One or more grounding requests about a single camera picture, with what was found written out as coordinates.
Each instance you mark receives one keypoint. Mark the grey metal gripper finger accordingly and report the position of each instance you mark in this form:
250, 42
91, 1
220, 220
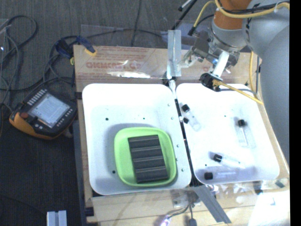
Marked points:
197, 59
187, 55

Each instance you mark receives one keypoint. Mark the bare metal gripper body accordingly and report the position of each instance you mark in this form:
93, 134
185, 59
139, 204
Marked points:
202, 45

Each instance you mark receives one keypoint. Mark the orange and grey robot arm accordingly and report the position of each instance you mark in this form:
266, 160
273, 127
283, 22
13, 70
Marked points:
268, 34

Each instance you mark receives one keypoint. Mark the brown cardboard board, red print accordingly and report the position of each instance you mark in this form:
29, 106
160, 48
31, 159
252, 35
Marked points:
145, 62

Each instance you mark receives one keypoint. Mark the clear bottle with black cap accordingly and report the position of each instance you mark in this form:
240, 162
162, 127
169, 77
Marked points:
217, 158
185, 107
241, 123
208, 175
186, 120

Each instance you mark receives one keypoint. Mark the thin black and white rod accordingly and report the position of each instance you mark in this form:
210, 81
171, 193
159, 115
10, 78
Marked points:
182, 128

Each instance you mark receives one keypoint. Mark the white plastic tray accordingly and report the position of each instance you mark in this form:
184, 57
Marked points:
218, 131
103, 149

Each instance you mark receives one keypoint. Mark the black ribbed block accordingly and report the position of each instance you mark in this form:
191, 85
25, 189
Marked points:
148, 159

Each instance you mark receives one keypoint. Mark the green plate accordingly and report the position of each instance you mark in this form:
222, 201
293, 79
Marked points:
121, 154

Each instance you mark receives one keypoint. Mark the black cylinder on white bracket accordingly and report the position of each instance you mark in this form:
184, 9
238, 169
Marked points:
208, 80

